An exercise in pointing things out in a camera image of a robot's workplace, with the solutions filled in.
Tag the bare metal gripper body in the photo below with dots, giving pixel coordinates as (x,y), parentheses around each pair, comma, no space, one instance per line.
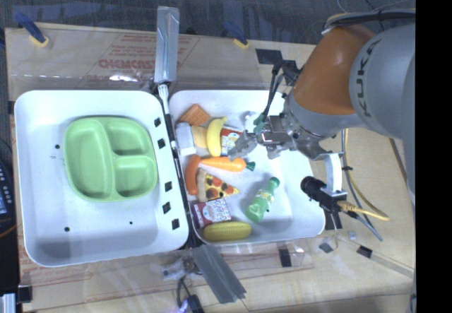
(280,135)

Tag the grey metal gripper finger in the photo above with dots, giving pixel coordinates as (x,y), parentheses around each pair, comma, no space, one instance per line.
(249,116)
(241,147)

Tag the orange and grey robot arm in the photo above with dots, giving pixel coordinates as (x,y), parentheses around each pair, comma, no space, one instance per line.
(381,85)

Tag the red and white carton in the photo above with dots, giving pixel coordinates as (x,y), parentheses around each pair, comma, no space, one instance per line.
(229,140)

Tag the orange carrot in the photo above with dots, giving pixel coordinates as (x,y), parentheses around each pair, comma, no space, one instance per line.
(222,164)

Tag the yellow banana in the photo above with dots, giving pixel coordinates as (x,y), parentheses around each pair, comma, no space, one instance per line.
(213,138)

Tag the slice of pizza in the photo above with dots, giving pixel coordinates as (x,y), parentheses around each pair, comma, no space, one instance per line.
(213,188)

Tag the orange sausage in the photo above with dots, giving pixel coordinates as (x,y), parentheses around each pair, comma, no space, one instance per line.
(192,174)

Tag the orange biscuit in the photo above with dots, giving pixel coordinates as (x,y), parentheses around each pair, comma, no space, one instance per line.
(194,114)

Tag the white and yellow bottle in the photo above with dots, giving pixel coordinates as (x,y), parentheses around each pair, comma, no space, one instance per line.
(185,138)

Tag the green bottle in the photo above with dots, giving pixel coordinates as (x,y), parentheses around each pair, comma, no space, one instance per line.
(261,202)

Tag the dark red carton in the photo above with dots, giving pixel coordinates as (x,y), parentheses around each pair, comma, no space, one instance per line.
(212,212)

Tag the white plastic tray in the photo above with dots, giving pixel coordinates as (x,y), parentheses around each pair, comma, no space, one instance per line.
(42,170)
(300,212)

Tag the yellow corn cob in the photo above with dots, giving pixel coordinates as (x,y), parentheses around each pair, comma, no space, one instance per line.
(226,231)

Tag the green divided plate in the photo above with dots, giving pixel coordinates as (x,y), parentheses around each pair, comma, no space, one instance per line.
(106,159)

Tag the brown cardboard board red print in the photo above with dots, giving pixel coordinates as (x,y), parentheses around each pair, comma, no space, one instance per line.
(88,57)

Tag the black cylinder on white bracket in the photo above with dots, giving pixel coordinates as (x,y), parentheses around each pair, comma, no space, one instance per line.
(330,196)

